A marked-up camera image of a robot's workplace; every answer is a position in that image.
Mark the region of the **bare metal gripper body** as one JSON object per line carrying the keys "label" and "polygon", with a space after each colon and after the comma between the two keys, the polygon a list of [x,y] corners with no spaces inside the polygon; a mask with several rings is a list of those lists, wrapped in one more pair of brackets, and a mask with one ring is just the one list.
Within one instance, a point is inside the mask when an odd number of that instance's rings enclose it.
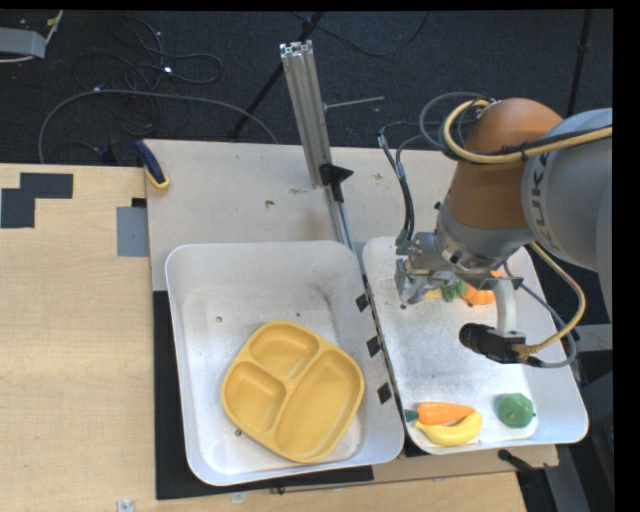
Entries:
{"label": "bare metal gripper body", "polygon": [[405,268],[420,284],[431,277],[449,286],[461,280],[474,288],[486,288],[493,270],[493,232],[462,230],[418,232],[407,250]]}

